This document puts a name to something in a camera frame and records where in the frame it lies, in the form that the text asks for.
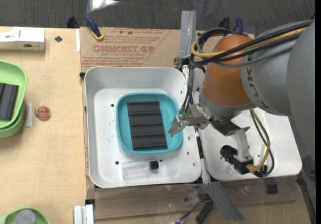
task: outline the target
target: gray round lid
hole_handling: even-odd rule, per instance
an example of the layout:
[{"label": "gray round lid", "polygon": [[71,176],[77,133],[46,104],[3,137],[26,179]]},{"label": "gray round lid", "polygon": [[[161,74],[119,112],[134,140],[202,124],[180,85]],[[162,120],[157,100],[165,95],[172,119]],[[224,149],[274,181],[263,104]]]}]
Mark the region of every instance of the gray round lid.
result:
[{"label": "gray round lid", "polygon": [[16,224],[36,224],[36,215],[31,210],[22,210],[17,214]]}]

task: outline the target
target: wooden table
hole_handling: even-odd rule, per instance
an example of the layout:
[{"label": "wooden table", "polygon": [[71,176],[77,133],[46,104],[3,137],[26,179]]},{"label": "wooden table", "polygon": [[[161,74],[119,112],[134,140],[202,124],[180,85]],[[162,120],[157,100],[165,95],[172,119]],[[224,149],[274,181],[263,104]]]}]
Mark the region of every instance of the wooden table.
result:
[{"label": "wooden table", "polygon": [[[52,224],[70,224],[73,207],[84,205],[87,189],[80,53],[76,52],[74,29],[46,28],[45,36],[45,52],[0,51],[0,59],[20,65],[27,73],[25,102],[31,102],[33,108],[46,106],[52,113],[46,121],[33,114],[31,127],[23,125],[12,137],[0,140],[0,216],[21,206],[34,206]],[[57,36],[63,40],[56,42]],[[229,183],[226,189],[238,202],[246,223],[309,223],[302,192],[293,178],[279,183],[278,198],[284,199],[273,203],[266,200],[265,192],[258,201],[246,203],[241,191],[249,183],[244,182]],[[289,191],[282,190],[282,186],[290,188],[290,196],[282,194]],[[126,200],[116,203],[124,211],[132,207]],[[200,208],[186,223],[194,223],[199,211]],[[114,218],[97,223],[171,223],[184,214]],[[205,223],[235,222],[225,220],[214,209]]]}]

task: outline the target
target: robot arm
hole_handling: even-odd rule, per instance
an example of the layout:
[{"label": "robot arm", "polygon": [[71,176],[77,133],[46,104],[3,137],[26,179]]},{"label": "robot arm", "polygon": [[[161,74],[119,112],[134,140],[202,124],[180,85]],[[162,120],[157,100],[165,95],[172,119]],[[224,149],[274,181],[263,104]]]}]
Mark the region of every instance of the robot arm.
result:
[{"label": "robot arm", "polygon": [[[169,134],[186,125],[200,129],[211,125],[224,136],[234,134],[237,151],[224,147],[221,155],[241,174],[252,172],[244,169],[252,164],[246,150],[246,128],[231,120],[244,110],[258,107],[271,114],[292,116],[315,161],[315,20],[283,25],[254,40],[232,32],[218,42],[213,53],[204,53],[206,40],[222,32],[227,30],[205,31],[193,44],[190,71],[206,65],[199,102],[188,105],[190,100],[186,100]],[[195,61],[195,56],[202,60]]]}]

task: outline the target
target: clear plastic bottle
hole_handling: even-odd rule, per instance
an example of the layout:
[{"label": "clear plastic bottle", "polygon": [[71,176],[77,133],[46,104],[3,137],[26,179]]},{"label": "clear plastic bottle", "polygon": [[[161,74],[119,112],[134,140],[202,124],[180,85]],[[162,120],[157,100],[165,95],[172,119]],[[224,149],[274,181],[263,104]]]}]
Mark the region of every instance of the clear plastic bottle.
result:
[{"label": "clear plastic bottle", "polygon": [[149,176],[157,172],[158,161],[135,161],[122,164],[122,174],[125,179]]}]

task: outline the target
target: blue plate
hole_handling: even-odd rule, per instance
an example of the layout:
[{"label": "blue plate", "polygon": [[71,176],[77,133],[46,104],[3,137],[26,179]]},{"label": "blue plate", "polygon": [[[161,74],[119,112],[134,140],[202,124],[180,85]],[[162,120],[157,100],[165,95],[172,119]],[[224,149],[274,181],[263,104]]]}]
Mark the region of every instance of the blue plate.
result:
[{"label": "blue plate", "polygon": [[[131,141],[131,132],[128,116],[128,102],[159,101],[162,112],[162,120],[166,137],[167,149],[134,151]],[[178,108],[171,97],[163,93],[132,93],[124,95],[117,103],[116,118],[118,137],[122,146],[129,152],[135,154],[159,154],[177,149],[183,140],[182,131],[172,137],[168,134],[167,128],[171,126],[174,116],[178,114]]]}]

